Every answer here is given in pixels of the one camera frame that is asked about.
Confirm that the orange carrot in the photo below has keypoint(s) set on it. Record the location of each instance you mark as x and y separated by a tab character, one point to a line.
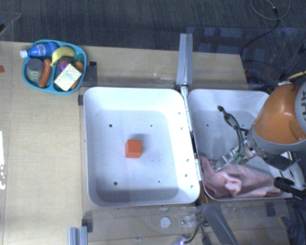
79	65

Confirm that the orange-red sausage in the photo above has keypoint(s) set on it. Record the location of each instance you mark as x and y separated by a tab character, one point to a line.
45	73

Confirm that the purple toy food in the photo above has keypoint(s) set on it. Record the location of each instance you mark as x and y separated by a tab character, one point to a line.
63	63

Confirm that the pink cloth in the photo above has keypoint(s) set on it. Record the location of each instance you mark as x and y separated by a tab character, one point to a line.
244	181

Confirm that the grey and green can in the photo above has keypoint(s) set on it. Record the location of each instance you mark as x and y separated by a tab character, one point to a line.
34	70

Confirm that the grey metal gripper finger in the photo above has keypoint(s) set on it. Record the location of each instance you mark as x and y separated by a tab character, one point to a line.
227	157
222	167

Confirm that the blue plastic bottle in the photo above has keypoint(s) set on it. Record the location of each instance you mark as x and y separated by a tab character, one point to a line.
40	50

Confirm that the orange cube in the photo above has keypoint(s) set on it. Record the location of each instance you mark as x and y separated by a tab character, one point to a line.
133	148

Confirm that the black cylinder on white bracket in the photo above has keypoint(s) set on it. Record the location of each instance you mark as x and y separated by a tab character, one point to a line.
293	180

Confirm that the white plastic tray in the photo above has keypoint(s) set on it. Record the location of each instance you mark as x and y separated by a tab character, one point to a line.
211	116
153	172

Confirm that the blue divided plate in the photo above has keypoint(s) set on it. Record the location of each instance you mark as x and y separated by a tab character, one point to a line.
30	84

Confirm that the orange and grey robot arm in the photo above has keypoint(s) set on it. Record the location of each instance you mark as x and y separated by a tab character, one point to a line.
278	116

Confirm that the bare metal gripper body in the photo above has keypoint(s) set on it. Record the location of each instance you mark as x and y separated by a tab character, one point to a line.
246	153

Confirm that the yellow banana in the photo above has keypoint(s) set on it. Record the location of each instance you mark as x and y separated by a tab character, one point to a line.
62	52

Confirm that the white carton with yellow dots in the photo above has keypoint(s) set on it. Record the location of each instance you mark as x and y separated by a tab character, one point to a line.
67	77

